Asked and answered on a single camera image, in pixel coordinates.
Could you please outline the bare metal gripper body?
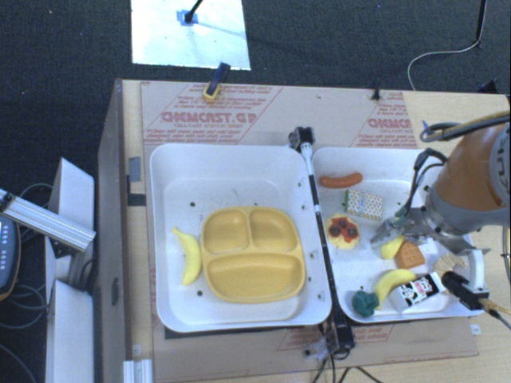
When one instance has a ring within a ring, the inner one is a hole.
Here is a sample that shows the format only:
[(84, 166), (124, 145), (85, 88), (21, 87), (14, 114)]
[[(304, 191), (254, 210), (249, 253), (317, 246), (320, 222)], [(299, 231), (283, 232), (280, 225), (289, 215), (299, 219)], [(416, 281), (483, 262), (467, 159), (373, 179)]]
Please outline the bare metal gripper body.
[(474, 250), (482, 251), (483, 255), (490, 252), (488, 247), (473, 246), (466, 233), (454, 229), (427, 207), (411, 208), (402, 220), (402, 235), (427, 235), (454, 255), (467, 255)]

